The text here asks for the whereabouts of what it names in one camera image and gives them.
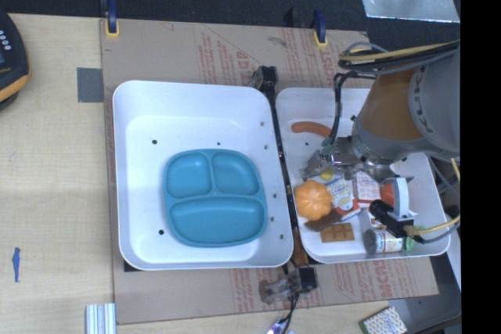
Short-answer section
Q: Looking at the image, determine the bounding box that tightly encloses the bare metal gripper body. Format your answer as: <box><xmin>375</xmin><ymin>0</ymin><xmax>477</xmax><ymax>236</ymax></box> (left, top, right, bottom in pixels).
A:
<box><xmin>327</xmin><ymin>135</ymin><xmax>397</xmax><ymax>181</ymax></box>

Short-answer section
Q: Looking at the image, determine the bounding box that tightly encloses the orange toy pumpkin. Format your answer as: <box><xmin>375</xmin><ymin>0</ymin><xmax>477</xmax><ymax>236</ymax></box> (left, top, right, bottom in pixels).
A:
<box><xmin>293</xmin><ymin>179</ymin><xmax>334</xmax><ymax>222</ymax></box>

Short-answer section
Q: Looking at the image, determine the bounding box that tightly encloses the orange sausage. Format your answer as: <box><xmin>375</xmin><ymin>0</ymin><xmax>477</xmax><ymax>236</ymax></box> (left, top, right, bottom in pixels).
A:
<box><xmin>290</xmin><ymin>120</ymin><xmax>333</xmax><ymax>138</ymax></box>

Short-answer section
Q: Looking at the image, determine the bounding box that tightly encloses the yellow and white packet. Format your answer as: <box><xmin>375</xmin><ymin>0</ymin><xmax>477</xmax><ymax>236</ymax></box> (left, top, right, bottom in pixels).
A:
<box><xmin>324</xmin><ymin>175</ymin><xmax>356</xmax><ymax>209</ymax></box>

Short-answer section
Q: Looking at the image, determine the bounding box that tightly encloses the thin black and white rod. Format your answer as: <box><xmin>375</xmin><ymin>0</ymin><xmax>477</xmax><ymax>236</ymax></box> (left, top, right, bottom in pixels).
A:
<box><xmin>265</xmin><ymin>84</ymin><xmax>305</xmax><ymax>268</ymax></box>

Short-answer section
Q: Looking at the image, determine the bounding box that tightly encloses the white and orange carton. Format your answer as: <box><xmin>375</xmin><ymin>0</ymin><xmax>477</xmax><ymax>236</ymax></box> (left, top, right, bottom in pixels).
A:
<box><xmin>351</xmin><ymin>171</ymin><xmax>383</xmax><ymax>204</ymax></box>

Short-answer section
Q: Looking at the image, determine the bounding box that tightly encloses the dark brown flat piece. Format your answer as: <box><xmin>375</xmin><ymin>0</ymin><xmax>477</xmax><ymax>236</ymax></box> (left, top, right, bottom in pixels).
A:
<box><xmin>304</xmin><ymin>210</ymin><xmax>342</xmax><ymax>233</ymax></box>

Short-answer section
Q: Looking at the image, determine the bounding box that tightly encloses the red and white packet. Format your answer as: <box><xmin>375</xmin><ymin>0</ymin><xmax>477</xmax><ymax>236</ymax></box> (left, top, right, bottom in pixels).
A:
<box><xmin>333</xmin><ymin>198</ymin><xmax>363</xmax><ymax>223</ymax></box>

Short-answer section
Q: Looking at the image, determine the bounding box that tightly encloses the orange carrot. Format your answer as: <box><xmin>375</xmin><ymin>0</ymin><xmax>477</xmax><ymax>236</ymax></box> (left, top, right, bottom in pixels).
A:
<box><xmin>378</xmin><ymin>183</ymin><xmax>397</xmax><ymax>207</ymax></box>

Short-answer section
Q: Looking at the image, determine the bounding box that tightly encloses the brown square biscuit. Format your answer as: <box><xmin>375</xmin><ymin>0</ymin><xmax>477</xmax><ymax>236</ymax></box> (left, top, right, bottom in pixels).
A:
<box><xmin>319</xmin><ymin>223</ymin><xmax>356</xmax><ymax>244</ymax></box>

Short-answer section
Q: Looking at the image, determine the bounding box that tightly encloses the white plastic tray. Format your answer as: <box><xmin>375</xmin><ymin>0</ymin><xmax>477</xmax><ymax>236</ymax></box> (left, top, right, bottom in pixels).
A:
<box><xmin>275</xmin><ymin>86</ymin><xmax>452</xmax><ymax>265</ymax></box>
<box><xmin>112</xmin><ymin>80</ymin><xmax>295</xmax><ymax>272</ymax></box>

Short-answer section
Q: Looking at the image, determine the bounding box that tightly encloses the small white and yellow can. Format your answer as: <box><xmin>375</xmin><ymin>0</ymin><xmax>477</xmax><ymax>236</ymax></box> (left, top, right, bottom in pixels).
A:
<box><xmin>362</xmin><ymin>228</ymin><xmax>405</xmax><ymax>256</ymax></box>

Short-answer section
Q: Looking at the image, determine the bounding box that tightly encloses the blue divided plate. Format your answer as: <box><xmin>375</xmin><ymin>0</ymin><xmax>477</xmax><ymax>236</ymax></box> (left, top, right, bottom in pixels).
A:
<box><xmin>162</xmin><ymin>148</ymin><xmax>269</xmax><ymax>249</ymax></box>

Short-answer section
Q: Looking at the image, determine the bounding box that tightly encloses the white and orange patterned box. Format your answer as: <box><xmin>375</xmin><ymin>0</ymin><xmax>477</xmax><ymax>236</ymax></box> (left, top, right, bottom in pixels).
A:
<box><xmin>358</xmin><ymin>305</ymin><xmax>409</xmax><ymax>334</ymax></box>

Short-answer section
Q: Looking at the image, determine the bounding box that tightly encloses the brown cardboard board red print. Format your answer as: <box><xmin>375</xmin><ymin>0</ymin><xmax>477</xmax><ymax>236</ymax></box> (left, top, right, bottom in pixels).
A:
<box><xmin>99</xmin><ymin>18</ymin><xmax>441</xmax><ymax>325</ymax></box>

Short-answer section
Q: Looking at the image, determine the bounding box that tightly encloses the black cylinder on white bracket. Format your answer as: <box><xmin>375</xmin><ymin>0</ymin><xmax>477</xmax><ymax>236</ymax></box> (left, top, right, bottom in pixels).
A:
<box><xmin>369</xmin><ymin>175</ymin><xmax>419</xmax><ymax>239</ymax></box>

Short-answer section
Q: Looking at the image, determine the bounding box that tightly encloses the black block with thin wires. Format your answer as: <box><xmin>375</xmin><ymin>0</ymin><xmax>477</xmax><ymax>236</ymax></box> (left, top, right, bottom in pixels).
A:
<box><xmin>249</xmin><ymin>65</ymin><xmax>279</xmax><ymax>92</ymax></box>
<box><xmin>258</xmin><ymin>265</ymin><xmax>319</xmax><ymax>303</ymax></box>

